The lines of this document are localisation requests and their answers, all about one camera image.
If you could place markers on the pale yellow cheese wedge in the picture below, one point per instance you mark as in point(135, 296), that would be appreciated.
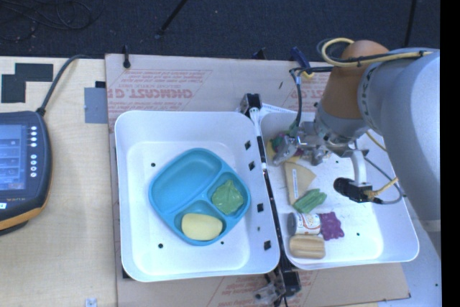
point(298, 178)

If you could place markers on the purple and green toy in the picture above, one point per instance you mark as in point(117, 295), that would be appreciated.
point(276, 142)

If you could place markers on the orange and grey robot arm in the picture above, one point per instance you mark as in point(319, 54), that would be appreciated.
point(402, 111)

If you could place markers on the green lettuce leaf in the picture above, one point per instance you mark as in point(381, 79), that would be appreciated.
point(227, 197)

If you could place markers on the yellow toy food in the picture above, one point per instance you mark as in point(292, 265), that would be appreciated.
point(270, 151)

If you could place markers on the black cylinder on white bracket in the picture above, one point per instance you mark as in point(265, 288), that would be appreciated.
point(350, 187)

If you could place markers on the white plastic tray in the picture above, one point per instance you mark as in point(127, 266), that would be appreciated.
point(370, 226)
point(143, 190)

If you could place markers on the white paper slip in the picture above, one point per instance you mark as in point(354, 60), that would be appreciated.
point(276, 108)

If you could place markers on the green bean bundle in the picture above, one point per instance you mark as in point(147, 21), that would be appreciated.
point(309, 200)

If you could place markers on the purple grapes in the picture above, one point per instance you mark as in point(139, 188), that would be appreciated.
point(331, 226)

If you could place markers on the beige ridged bread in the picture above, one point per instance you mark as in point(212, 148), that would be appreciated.
point(307, 247)

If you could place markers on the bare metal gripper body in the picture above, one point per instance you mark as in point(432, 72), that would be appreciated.
point(312, 140)

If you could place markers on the blue divided plate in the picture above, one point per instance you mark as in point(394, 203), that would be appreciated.
point(183, 176)

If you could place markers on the brown cardboard board red print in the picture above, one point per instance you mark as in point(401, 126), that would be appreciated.
point(201, 90)

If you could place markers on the small white and orange can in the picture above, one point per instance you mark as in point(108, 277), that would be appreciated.
point(307, 223)

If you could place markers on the thin black and white rod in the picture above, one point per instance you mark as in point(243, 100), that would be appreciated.
point(261, 151)

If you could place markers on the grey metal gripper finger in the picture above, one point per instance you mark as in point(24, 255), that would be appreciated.
point(284, 151)
point(319, 156)

